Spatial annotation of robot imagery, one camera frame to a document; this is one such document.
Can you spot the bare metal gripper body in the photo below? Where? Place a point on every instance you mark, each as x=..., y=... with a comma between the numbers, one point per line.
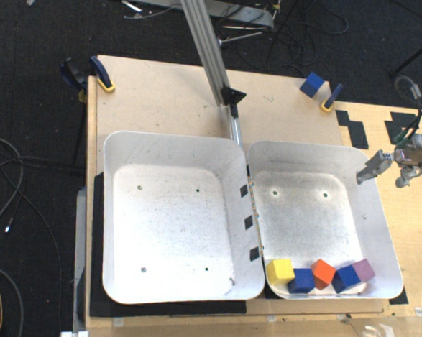
x=419, y=151

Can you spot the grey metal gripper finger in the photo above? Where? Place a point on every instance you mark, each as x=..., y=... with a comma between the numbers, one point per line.
x=373, y=166
x=405, y=179

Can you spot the white plastic tray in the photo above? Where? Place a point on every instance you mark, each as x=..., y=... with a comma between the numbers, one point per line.
x=171, y=219
x=308, y=225

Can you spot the purple cube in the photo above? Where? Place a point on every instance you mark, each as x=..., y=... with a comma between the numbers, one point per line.
x=364, y=270

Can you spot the blue cube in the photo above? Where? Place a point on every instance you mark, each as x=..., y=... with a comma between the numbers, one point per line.
x=346, y=278
x=311, y=84
x=302, y=280

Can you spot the orange cube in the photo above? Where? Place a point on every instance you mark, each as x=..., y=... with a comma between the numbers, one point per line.
x=323, y=273

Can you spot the yellow cube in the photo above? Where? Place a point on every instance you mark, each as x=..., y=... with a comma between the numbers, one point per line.
x=280, y=270

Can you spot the thin black and white rod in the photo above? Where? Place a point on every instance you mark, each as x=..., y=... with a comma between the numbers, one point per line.
x=236, y=131

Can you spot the pale wooden board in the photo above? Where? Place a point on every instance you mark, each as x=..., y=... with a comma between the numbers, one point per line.
x=165, y=99

